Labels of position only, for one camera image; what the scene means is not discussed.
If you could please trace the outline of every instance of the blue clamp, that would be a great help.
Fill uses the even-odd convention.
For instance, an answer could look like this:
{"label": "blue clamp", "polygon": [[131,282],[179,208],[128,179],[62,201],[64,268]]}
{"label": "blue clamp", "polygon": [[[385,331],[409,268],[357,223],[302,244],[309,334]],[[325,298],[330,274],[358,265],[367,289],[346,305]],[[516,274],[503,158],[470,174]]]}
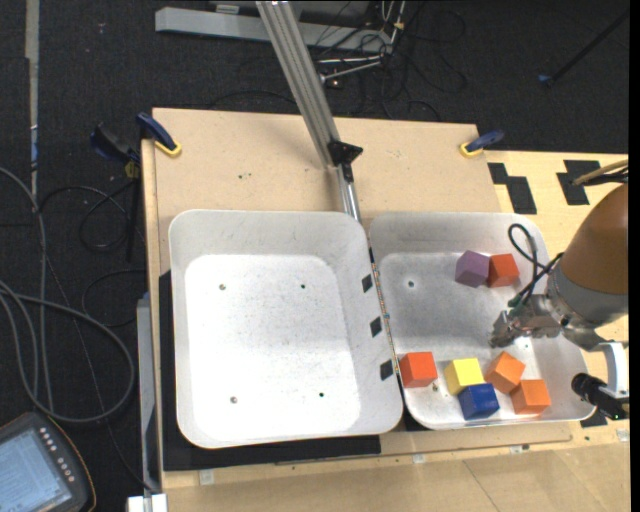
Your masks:
{"label": "blue clamp", "polygon": [[167,130],[149,114],[140,112],[136,116],[136,123],[153,137],[156,141],[156,147],[167,155],[175,157],[182,151],[182,145],[174,140]]}
{"label": "blue clamp", "polygon": [[501,141],[504,138],[504,132],[502,130],[493,130],[481,135],[477,139],[462,144],[460,146],[460,152],[467,158],[474,157],[482,153],[484,148]]}

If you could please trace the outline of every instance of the clamp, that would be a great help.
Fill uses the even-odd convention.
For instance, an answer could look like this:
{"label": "clamp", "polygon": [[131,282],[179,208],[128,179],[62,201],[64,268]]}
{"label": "clamp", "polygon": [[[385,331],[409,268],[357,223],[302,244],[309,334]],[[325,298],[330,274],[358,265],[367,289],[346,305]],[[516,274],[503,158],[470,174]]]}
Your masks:
{"label": "clamp", "polygon": [[465,158],[473,158],[482,153],[484,148],[501,141],[503,138],[504,132],[502,130],[487,132],[471,142],[462,144],[460,146],[460,153],[462,153],[462,156]]}
{"label": "clamp", "polygon": [[[136,123],[140,127],[140,138],[150,137],[155,140],[155,145],[170,157],[176,157],[182,151],[180,143],[175,141],[164,127],[149,114],[140,112],[136,116]],[[133,240],[138,216],[138,206],[142,187],[140,183],[140,151],[130,144],[122,141],[111,132],[104,123],[98,124],[90,136],[91,147],[102,158],[116,161],[124,165],[125,174],[135,180],[134,192],[131,203],[131,218],[129,219],[129,233],[127,237],[127,261],[131,261]]]}

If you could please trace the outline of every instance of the aluminum rod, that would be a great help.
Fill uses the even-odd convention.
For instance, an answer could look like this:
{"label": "aluminum rod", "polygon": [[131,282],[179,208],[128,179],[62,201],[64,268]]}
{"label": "aluminum rod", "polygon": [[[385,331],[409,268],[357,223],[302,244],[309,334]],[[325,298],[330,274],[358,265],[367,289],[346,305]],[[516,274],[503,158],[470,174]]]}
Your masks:
{"label": "aluminum rod", "polygon": [[360,222],[355,187],[344,178],[341,166],[336,168],[329,154],[328,144],[339,141],[340,135],[293,9],[286,1],[263,1],[256,5],[316,151],[323,165],[336,172],[344,211]]}

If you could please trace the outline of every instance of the cable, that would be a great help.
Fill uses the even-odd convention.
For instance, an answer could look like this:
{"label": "cable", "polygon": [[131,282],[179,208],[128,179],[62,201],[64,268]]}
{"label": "cable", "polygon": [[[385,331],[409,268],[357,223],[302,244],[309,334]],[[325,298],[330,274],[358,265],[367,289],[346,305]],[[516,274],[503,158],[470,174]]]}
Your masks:
{"label": "cable", "polygon": [[227,98],[233,98],[235,96],[241,96],[243,94],[264,94],[266,96],[273,96],[275,98],[280,98],[281,100],[284,100],[287,103],[292,103],[296,105],[296,100],[294,100],[293,98],[285,94],[280,94],[273,91],[267,91],[266,89],[247,89],[244,91],[235,91],[235,92],[230,92],[228,94],[224,94],[222,96],[218,96],[211,103],[209,103],[208,106],[213,107],[217,103],[220,103],[222,100],[226,100]]}
{"label": "cable", "polygon": [[[513,236],[513,231],[515,229],[519,229],[524,233],[525,237],[527,238],[529,248],[531,249],[531,255],[526,253],[522,249],[522,247],[520,247],[520,245],[515,241],[515,238]],[[529,230],[527,228],[525,228],[522,224],[514,223],[509,226],[507,234],[509,236],[509,241],[516,249],[516,251],[518,251],[527,261],[531,262],[531,264],[533,265],[531,281],[529,282],[529,284],[527,284],[527,286],[520,290],[520,292],[518,292],[515,299],[512,299],[512,301],[510,301],[510,303],[513,303],[513,305],[517,305],[519,303],[526,304],[531,298],[531,295],[533,295],[533,289],[535,288],[536,283],[540,281],[543,276],[551,272],[555,264],[564,253],[561,252],[557,254],[549,263],[547,263],[546,265],[542,265],[538,261],[538,245],[536,244],[535,239],[533,238],[531,233],[529,233]]]}
{"label": "cable", "polygon": [[[31,191],[27,188],[27,186],[22,183],[21,180],[19,180],[15,174],[13,174],[11,171],[9,171],[8,169],[5,169],[4,167],[0,166],[0,173],[2,173],[3,175],[7,176],[9,179],[11,179],[16,185],[18,185],[18,188],[20,188],[20,190],[22,190],[22,192],[24,192],[24,194],[27,196],[27,198],[29,199],[29,201],[31,202],[31,205],[33,207],[33,211],[34,214],[36,215],[37,221],[38,221],[38,227],[40,230],[40,247],[42,250],[42,261],[41,261],[41,272],[40,272],[40,298],[42,300],[44,300],[45,297],[45,290],[46,290],[46,275],[47,275],[47,258],[46,258],[46,254],[47,254],[47,237],[46,237],[46,232],[45,232],[45,228],[44,228],[44,220],[42,219],[42,216],[39,213],[39,208],[38,208],[38,203],[35,199],[35,197],[33,196],[33,194],[31,194]],[[46,310],[45,307],[43,305],[40,306],[40,350],[41,350],[41,357],[42,357],[42,371],[43,371],[43,376],[44,376],[44,385],[45,385],[45,391],[47,392],[47,400],[49,401],[49,407],[51,409],[53,409],[53,393],[51,391],[51,381],[49,379],[49,364],[48,364],[48,355],[47,355],[47,344],[46,344],[46,320],[45,320],[45,314],[46,314]],[[38,389],[34,389],[34,393],[35,396],[38,396]]]}
{"label": "cable", "polygon": [[540,281],[540,279],[542,279],[542,277],[544,277],[549,272],[551,272],[551,270],[553,270],[553,268],[556,266],[556,263],[560,260],[560,258],[562,258],[563,254],[564,254],[564,252],[560,252],[560,253],[556,254],[556,256],[542,268],[542,270],[536,275],[536,277],[534,279],[532,279],[527,284],[527,286],[525,286],[522,290],[520,290],[520,292],[518,292],[517,297],[520,297],[521,302],[523,304],[525,304],[529,300],[531,295],[533,294],[533,289],[535,288],[535,286],[538,283],[538,281]]}
{"label": "cable", "polygon": [[386,13],[384,12],[385,3],[386,2],[384,0],[380,2],[380,15],[382,16],[382,21],[384,21],[385,23],[388,23],[389,18],[391,17],[391,11],[393,10],[393,4],[395,4],[395,0],[391,0],[391,2],[389,2],[389,10]]}
{"label": "cable", "polygon": [[449,37],[447,39],[442,39],[442,38],[436,38],[436,37],[427,37],[424,36],[422,34],[409,34],[409,36],[418,39],[420,41],[425,41],[428,43],[453,43],[455,41],[457,41],[458,39],[462,38],[466,33],[467,33],[467,24],[464,21],[464,18],[457,12],[455,11],[449,11],[449,10],[440,10],[437,11],[434,15],[434,26],[439,27],[439,24],[437,22],[438,18],[442,18],[444,15],[453,15],[454,19],[456,19],[459,22],[460,25],[460,31],[459,33],[455,34],[452,37]]}
{"label": "cable", "polygon": [[[98,277],[97,279],[94,279],[89,286],[87,286],[84,290],[84,292],[82,293],[82,311],[84,312],[85,315],[94,318],[93,315],[90,315],[89,312],[87,311],[87,294],[89,293],[89,291],[91,291],[91,289],[96,286],[98,283],[101,283],[102,281],[105,281],[106,279],[110,279],[111,277],[114,276],[119,276],[119,275],[123,275],[123,274],[136,274],[136,273],[145,273],[146,274],[146,269],[139,269],[139,268],[132,268],[132,269],[124,269],[124,270],[116,270],[115,272],[109,272],[108,274],[104,274],[100,277]],[[131,322],[134,322],[136,320],[136,316],[134,315],[132,318],[129,318],[127,320],[124,320],[122,322],[116,322],[116,323],[105,323],[105,322],[100,322],[102,325],[104,325],[105,327],[108,327],[109,329],[114,329],[116,327],[123,327],[127,324],[130,324]]]}
{"label": "cable", "polygon": [[[69,191],[84,191],[84,192],[91,192],[94,194],[98,194],[100,196],[102,196],[102,199],[100,201],[98,201],[96,204],[94,204],[82,217],[80,224],[78,225],[78,238],[80,239],[80,242],[82,243],[82,245],[89,251],[92,252],[110,252],[113,251],[115,249],[117,249],[118,247],[120,247],[120,245],[122,245],[127,238],[129,237],[129,232],[127,230],[127,227],[129,225],[129,223],[131,222],[131,218],[129,216],[129,214],[127,213],[127,210],[115,200],[115,197],[122,194],[123,192],[125,192],[127,189],[129,189],[130,187],[135,185],[135,181],[129,181],[128,183],[126,183],[124,186],[114,190],[111,193],[106,193],[103,192],[100,189],[94,188],[94,187],[87,187],[87,186],[70,186],[70,187],[61,187],[58,188],[56,190],[53,190],[52,192],[49,192],[44,199],[42,199],[42,201],[40,201],[40,206],[39,206],[39,211],[42,213],[45,209],[45,206],[47,205],[47,203],[51,200],[51,198],[55,197],[58,194],[61,194],[63,192],[69,192]],[[122,213],[122,215],[124,216],[124,226],[122,228],[122,232],[118,234],[118,236],[116,238],[114,238],[113,240],[110,240],[108,242],[104,242],[104,243],[91,243],[89,242],[85,235],[85,226],[87,224],[87,222],[89,221],[91,215],[93,213],[95,213],[98,208],[100,208],[102,205],[106,204],[107,202],[111,203],[113,206],[115,206],[117,208],[117,210]],[[137,233],[138,237],[140,238],[140,240],[142,241],[142,244],[145,244],[144,241],[144,236],[142,235],[142,233],[140,232],[140,230],[138,228],[135,228],[135,232]]]}
{"label": "cable", "polygon": [[331,21],[329,23],[327,23],[326,28],[320,33],[320,37],[318,37],[318,40],[315,42],[315,44],[313,46],[318,46],[324,39],[329,37],[331,34],[335,34],[338,30],[340,30],[340,27],[337,27],[333,32],[331,32],[331,34],[327,34],[327,31],[333,26],[333,24],[338,20],[338,18],[343,13],[343,11],[347,7],[349,7],[349,5],[351,5],[351,2],[345,3],[342,6],[342,8],[337,12],[337,14],[331,19]]}
{"label": "cable", "polygon": [[[553,1],[553,2],[540,2],[540,1],[534,0],[534,3],[540,5],[540,7],[543,9],[542,12],[548,12],[549,10],[554,10],[557,13],[560,13],[563,16],[565,16],[570,21],[572,21],[576,26],[578,26],[580,28],[583,28],[583,29],[587,30],[588,32],[590,32],[592,34],[599,34],[602,31],[601,28],[596,29],[596,28],[594,28],[594,27],[592,27],[592,26],[590,26],[590,25],[588,25],[586,23],[583,23],[582,21],[578,20],[577,18],[574,18],[571,14],[568,14],[564,10],[558,9],[558,6],[562,5],[560,2],[556,2],[556,1]],[[615,42],[616,44],[618,44],[619,46],[621,46],[625,50],[629,50],[629,46],[628,45],[626,45],[622,41],[619,41],[615,37],[612,37],[609,40]]]}
{"label": "cable", "polygon": [[440,117],[440,114],[434,108],[434,106],[431,105],[431,103],[428,103],[428,102],[426,102],[424,100],[409,100],[407,103],[409,105],[409,110],[411,110],[411,105],[414,105],[414,104],[423,105],[423,106],[427,107],[436,116],[436,121],[438,121],[438,122],[442,121],[442,118]]}
{"label": "cable", "polygon": [[[402,14],[402,11],[404,10],[404,4],[405,2],[402,2],[401,4],[401,8],[399,11],[399,15]],[[334,51],[334,50],[341,50],[344,51],[345,53],[343,54],[343,57],[346,57],[348,55],[353,55],[355,52],[360,51],[362,54],[364,54],[364,46],[365,44],[368,44],[372,39],[380,39],[381,42],[381,46],[378,49],[378,54],[380,54],[382,51],[386,51],[386,47],[388,46],[387,43],[385,42],[385,40],[382,38],[382,36],[380,34],[382,34],[385,30],[385,27],[387,25],[388,20],[384,19],[384,16],[382,16],[380,14],[380,18],[382,21],[382,25],[381,27],[378,29],[378,34],[367,34],[366,36],[364,36],[363,38],[360,39],[360,43],[358,44],[357,47],[349,49],[349,50],[343,50],[342,48],[339,48],[342,44],[344,44],[345,42],[347,42],[349,39],[353,38],[355,35],[357,35],[358,33],[362,32],[363,30],[369,30],[370,29],[370,25],[368,25],[366,22],[361,24],[358,28],[356,28],[355,30],[351,31],[350,33],[348,33],[346,36],[342,37],[340,40],[336,41],[335,43],[333,43],[331,46],[324,48],[319,54],[318,57],[322,57],[323,55],[327,55],[328,53]],[[393,39],[395,37],[395,33],[397,31],[397,27],[394,26],[394,30],[391,36],[391,43],[393,43]]]}
{"label": "cable", "polygon": [[[82,320],[83,322],[90,324],[91,326],[95,327],[99,331],[102,331],[102,333],[107,335],[107,337],[109,337],[113,341],[113,343],[116,345],[116,347],[123,353],[127,362],[127,367],[129,370],[129,379],[127,382],[127,388],[126,388],[126,391],[123,393],[122,397],[116,402],[116,404],[110,409],[108,409],[107,411],[103,412],[102,414],[97,414],[95,416],[89,416],[86,418],[72,418],[70,416],[64,416],[62,414],[58,414],[52,411],[47,406],[42,404],[40,400],[38,400],[38,398],[34,395],[33,391],[31,390],[31,388],[27,383],[23,361],[22,359],[18,359],[18,369],[20,371],[22,384],[25,388],[25,391],[29,395],[29,398],[33,402],[33,404],[40,411],[47,414],[48,416],[51,416],[52,418],[60,422],[70,423],[73,425],[85,425],[85,424],[91,424],[91,423],[101,424],[105,420],[109,419],[111,416],[120,412],[133,394],[133,389],[135,387],[135,376],[136,376],[136,369],[135,369],[135,364],[133,362],[133,358],[131,357],[131,354],[129,354],[129,351],[127,350],[127,347],[125,346],[124,342],[115,333],[113,333],[112,331],[104,327],[100,322],[97,322],[90,316],[85,315],[80,311],[76,311],[75,309],[69,308],[67,306],[63,306],[62,304],[56,304],[55,302],[50,302],[48,300],[41,300],[37,297],[29,297],[28,295],[15,293],[13,290],[11,290],[11,288],[9,288],[9,286],[7,286],[6,283],[4,283],[1,280],[0,280],[0,287],[2,288],[2,290],[0,290],[0,294],[9,296],[16,304],[21,301],[30,302],[33,304],[40,304],[42,306],[55,309],[61,313],[73,316],[79,320]],[[14,335],[14,342],[16,343],[16,346],[19,347],[20,338],[17,335],[17,331],[15,332],[15,335]]]}
{"label": "cable", "polygon": [[604,165],[595,171],[588,172],[587,174],[583,174],[579,176],[575,180],[571,181],[572,185],[590,185],[594,184],[593,181],[596,180],[595,184],[598,183],[606,183],[608,181],[622,181],[627,178],[627,174],[629,172],[629,159],[626,158],[624,160],[620,160],[619,162],[614,162],[609,165]]}
{"label": "cable", "polygon": [[[32,401],[32,403],[34,404],[34,406],[36,408],[38,408],[40,411],[44,412],[45,414],[47,414],[48,416],[50,416],[53,419],[56,419],[60,422],[65,422],[65,423],[70,423],[70,424],[76,424],[76,425],[83,425],[83,424],[95,424],[95,425],[100,425],[102,423],[106,423],[107,429],[109,431],[109,435],[110,438],[114,444],[114,447],[118,453],[118,456],[120,457],[121,462],[123,463],[124,467],[126,468],[126,470],[135,478],[135,480],[138,483],[141,483],[146,489],[153,491],[153,489],[151,489],[144,481],[142,481],[136,474],[135,472],[131,469],[131,467],[129,466],[129,464],[127,463],[126,459],[124,458],[124,455],[122,454],[122,450],[120,449],[118,443],[116,442],[116,439],[113,435],[113,431],[111,429],[111,425],[109,423],[109,420],[111,419],[112,416],[114,416],[115,414],[119,413],[121,410],[124,409],[124,407],[127,405],[127,403],[129,402],[130,398],[133,396],[133,390],[135,388],[135,376],[136,376],[136,368],[135,368],[135,364],[133,362],[133,358],[132,356],[129,354],[126,346],[124,345],[123,341],[117,336],[115,335],[112,331],[110,331],[107,327],[103,326],[102,324],[100,324],[98,321],[94,320],[93,318],[91,318],[89,315],[86,315],[84,313],[81,313],[73,308],[70,307],[69,304],[69,300],[66,296],[66,294],[64,293],[64,289],[62,288],[62,285],[59,281],[59,279],[57,278],[57,275],[54,271],[53,265],[51,263],[51,260],[48,257],[47,254],[47,245],[46,245],[46,233],[45,233],[45,227],[44,227],[44,221],[42,218],[42,212],[40,210],[40,208],[38,207],[38,204],[35,200],[35,197],[31,194],[31,192],[29,191],[29,189],[26,187],[26,185],[24,183],[22,183],[21,180],[19,180],[15,174],[13,174],[12,172],[10,172],[9,170],[5,169],[4,167],[0,167],[0,173],[2,173],[3,175],[9,177],[14,183],[16,183],[19,188],[25,193],[25,195],[29,198],[32,207],[33,207],[33,213],[36,216],[37,220],[38,220],[38,225],[40,227],[40,246],[41,246],[41,250],[42,250],[42,272],[41,272],[41,290],[40,290],[40,297],[30,297],[30,296],[26,296],[26,295],[21,295],[21,294],[17,294],[15,293],[13,290],[11,290],[11,288],[4,283],[3,281],[0,280],[0,304],[2,305],[3,309],[5,310],[8,320],[9,320],[9,325],[11,328],[11,332],[13,335],[13,340],[14,340],[14,345],[16,348],[16,356],[17,356],[17,363],[18,363],[18,369],[19,369],[19,374],[20,374],[20,379],[22,382],[22,385],[25,389],[25,392],[27,393],[27,395],[29,396],[30,400]],[[78,187],[78,188],[82,188],[82,189],[87,189],[89,190],[89,187]],[[93,192],[97,192],[101,195],[103,195],[103,197],[105,197],[105,200],[110,200],[112,202],[114,202],[114,204],[116,204],[121,211],[123,211],[124,209],[122,209],[120,207],[120,205],[117,204],[117,202],[115,202],[113,200],[113,195],[111,196],[104,194],[101,191],[98,191],[97,189],[90,189]],[[49,195],[47,198],[45,198],[45,200],[43,201],[43,205],[47,202],[47,200],[52,197],[52,194]],[[90,212],[95,211],[95,208],[97,208],[100,204],[102,204],[102,202],[98,203],[98,205],[96,205]],[[46,270],[47,270],[47,266],[50,269],[50,271],[52,272],[52,275],[55,278],[56,284],[65,300],[65,302],[67,303],[67,306],[63,306],[61,304],[56,304],[50,301],[45,300],[44,298],[44,294],[45,294],[45,276],[46,276]],[[22,351],[21,351],[21,343],[20,343],[20,337],[18,334],[18,329],[17,329],[17,325],[15,322],[15,319],[13,317],[12,311],[11,311],[11,307],[9,305],[9,303],[7,302],[7,300],[5,299],[5,296],[9,297],[14,304],[16,304],[18,306],[18,308],[20,309],[20,311],[22,312],[22,315],[24,316],[25,321],[27,322],[28,328],[29,328],[29,333],[30,333],[30,337],[32,340],[32,344],[33,344],[33,348],[34,348],[34,361],[35,361],[35,372],[36,374],[34,375],[34,388],[30,388],[29,387],[29,383],[27,380],[27,376],[26,376],[26,372],[25,372],[25,368],[24,368],[24,362],[23,362],[23,358],[22,358]],[[43,404],[42,402],[40,402],[40,400],[38,399],[38,390],[37,390],[37,370],[38,370],[38,350],[37,350],[37,340],[36,340],[36,335],[35,335],[35,329],[33,326],[33,322],[31,321],[31,318],[28,314],[28,312],[26,311],[26,308],[24,306],[23,302],[29,302],[29,303],[34,303],[34,304],[38,304],[40,306],[40,312],[41,312],[41,349],[43,351],[43,370],[45,373],[45,387],[47,388],[47,393],[48,393],[48,400],[49,400],[49,406],[47,407],[45,404]],[[67,314],[73,317],[73,322],[74,325],[76,327],[76,331],[80,337],[81,343],[82,343],[82,347],[84,350],[84,354],[85,354],[85,358],[87,360],[87,363],[89,364],[89,368],[90,368],[90,372],[91,372],[91,377],[93,380],[93,384],[97,393],[97,397],[98,397],[98,402],[100,405],[100,409],[102,411],[101,414],[98,415],[94,415],[91,417],[85,417],[85,418],[72,418],[72,417],[68,417],[68,416],[64,416],[61,415],[59,413],[56,413],[53,410],[53,399],[51,396],[51,383],[49,381],[49,374],[48,374],[48,361],[46,359],[46,344],[45,344],[45,330],[44,330],[44,312],[46,310],[46,308],[51,308],[54,310],[57,310],[59,312],[62,312],[63,314]],[[106,409],[104,402],[102,400],[102,395],[100,393],[100,389],[98,387],[98,383],[97,383],[97,379],[96,379],[96,374],[95,371],[93,369],[93,365],[91,363],[91,358],[89,357],[88,351],[87,351],[87,347],[86,347],[86,343],[84,341],[84,337],[82,336],[82,332],[80,331],[80,327],[78,325],[78,320],[84,321],[86,323],[88,323],[89,325],[93,326],[95,329],[101,331],[103,334],[106,334],[111,340],[112,342],[116,345],[116,347],[122,352],[122,354],[124,355],[125,359],[126,359],[126,363],[127,363],[127,368],[128,368],[128,373],[129,373],[129,379],[128,379],[128,383],[127,383],[127,387],[126,390],[124,391],[123,395],[121,396],[121,398],[116,402],[116,404],[111,407],[110,409]]]}

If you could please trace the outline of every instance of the wooden platform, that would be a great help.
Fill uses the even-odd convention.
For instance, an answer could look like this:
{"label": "wooden platform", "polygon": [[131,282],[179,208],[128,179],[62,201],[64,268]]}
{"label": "wooden platform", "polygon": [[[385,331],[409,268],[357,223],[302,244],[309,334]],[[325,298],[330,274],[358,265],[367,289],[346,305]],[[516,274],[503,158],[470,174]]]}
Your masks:
{"label": "wooden platform", "polygon": [[[142,148],[147,260],[156,374],[158,277],[169,270],[167,230],[187,209],[334,211],[335,177],[299,116],[156,109],[153,116],[183,145],[170,158]],[[336,119],[343,140],[364,153],[354,163],[365,228],[386,211],[513,211],[488,163],[527,178],[549,254],[564,249],[590,208],[611,189],[587,189],[589,205],[569,206],[557,173],[565,160],[606,165],[625,155],[491,152],[464,158],[474,125]],[[628,339],[628,319],[606,335]],[[606,378],[603,358],[589,354]],[[160,396],[160,379],[156,392]],[[158,425],[162,426],[161,414]],[[630,509],[629,421],[583,429],[579,422],[523,424],[381,436],[382,455],[205,471],[162,471],[171,511],[317,512],[624,511]]]}

